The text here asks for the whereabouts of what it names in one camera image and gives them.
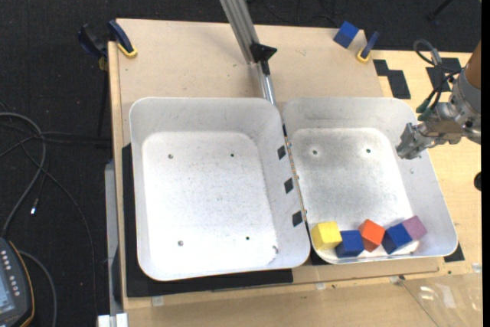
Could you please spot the blue cube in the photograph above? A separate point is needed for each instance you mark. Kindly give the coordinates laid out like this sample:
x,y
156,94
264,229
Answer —
x,y
396,238
350,244
346,33

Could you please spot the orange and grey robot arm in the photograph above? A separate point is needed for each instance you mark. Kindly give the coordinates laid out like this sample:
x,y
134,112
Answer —
x,y
470,87

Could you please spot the purple cube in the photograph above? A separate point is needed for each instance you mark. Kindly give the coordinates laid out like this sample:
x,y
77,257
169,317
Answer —
x,y
415,227

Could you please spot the white plastic tray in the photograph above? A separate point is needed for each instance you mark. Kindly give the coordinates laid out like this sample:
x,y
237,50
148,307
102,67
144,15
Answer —
x,y
206,195
344,184

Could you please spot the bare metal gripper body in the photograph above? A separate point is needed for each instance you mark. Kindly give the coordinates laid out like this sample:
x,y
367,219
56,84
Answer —
x,y
446,126

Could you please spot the pale wood board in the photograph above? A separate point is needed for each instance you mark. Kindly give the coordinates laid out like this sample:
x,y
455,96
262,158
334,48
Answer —
x,y
191,65

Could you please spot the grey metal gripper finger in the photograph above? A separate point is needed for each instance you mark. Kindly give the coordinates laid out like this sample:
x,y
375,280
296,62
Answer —
x,y
415,148
406,139

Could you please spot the orange cube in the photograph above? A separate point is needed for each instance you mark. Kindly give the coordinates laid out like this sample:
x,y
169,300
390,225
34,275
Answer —
x,y
372,233

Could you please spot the yellow cube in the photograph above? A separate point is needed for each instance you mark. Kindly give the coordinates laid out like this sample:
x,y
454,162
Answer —
x,y
325,235

